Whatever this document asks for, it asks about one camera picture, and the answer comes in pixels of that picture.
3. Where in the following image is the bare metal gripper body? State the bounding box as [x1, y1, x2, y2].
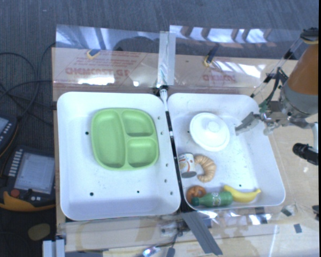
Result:
[259, 100, 292, 128]

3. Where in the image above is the white lidded bowl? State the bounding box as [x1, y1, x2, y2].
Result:
[189, 112, 231, 153]

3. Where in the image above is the white plastic tray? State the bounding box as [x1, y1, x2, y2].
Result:
[166, 92, 286, 212]
[56, 90, 182, 222]

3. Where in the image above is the brown cardboard board, red print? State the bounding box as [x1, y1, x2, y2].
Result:
[51, 47, 319, 254]

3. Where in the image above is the tan toy croissant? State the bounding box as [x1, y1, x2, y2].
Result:
[194, 154, 217, 183]

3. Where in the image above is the yellow banana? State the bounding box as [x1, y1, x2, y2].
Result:
[223, 184, 262, 204]

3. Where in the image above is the small white can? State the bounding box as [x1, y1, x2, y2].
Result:
[178, 153, 198, 179]

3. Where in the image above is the thin black and white rod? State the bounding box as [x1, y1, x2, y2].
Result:
[159, 88, 190, 211]

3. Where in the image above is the green plastic bottle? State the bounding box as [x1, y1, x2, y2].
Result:
[190, 191, 234, 208]

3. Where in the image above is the brown toy pretzel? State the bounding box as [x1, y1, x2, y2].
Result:
[186, 185, 207, 202]

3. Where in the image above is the green divided plate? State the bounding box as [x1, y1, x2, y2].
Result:
[90, 107, 161, 171]

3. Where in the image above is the black cylinder on white bracket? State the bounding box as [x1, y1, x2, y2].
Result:
[288, 117, 319, 166]

